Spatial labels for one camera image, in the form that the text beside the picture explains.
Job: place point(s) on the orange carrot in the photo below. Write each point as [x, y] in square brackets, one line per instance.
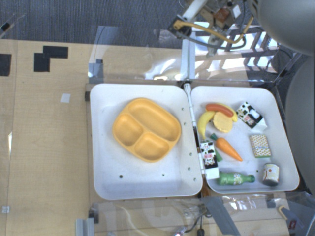
[227, 147]

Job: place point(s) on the red sausage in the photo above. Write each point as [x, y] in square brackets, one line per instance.
[220, 109]

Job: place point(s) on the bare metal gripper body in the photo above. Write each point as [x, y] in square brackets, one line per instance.
[225, 15]

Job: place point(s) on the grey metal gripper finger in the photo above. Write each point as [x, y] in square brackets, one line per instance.
[221, 34]
[212, 47]

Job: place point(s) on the green bottle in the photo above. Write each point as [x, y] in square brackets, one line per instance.
[232, 179]

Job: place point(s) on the white plastic tray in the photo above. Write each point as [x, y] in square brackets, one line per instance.
[246, 141]
[147, 181]

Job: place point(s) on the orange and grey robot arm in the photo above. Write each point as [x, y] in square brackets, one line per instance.
[283, 13]

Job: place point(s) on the cow print milk carton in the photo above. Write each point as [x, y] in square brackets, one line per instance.
[208, 156]
[248, 114]

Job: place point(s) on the yellow patterned packet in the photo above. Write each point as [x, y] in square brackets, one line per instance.
[260, 146]

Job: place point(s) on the white and orange can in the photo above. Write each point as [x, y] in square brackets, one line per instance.
[270, 174]

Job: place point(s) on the yellow round biscuit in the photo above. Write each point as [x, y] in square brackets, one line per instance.
[222, 123]

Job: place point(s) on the yellow banana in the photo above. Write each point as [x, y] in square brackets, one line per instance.
[205, 122]

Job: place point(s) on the yellow divided plate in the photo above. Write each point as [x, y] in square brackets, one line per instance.
[152, 122]

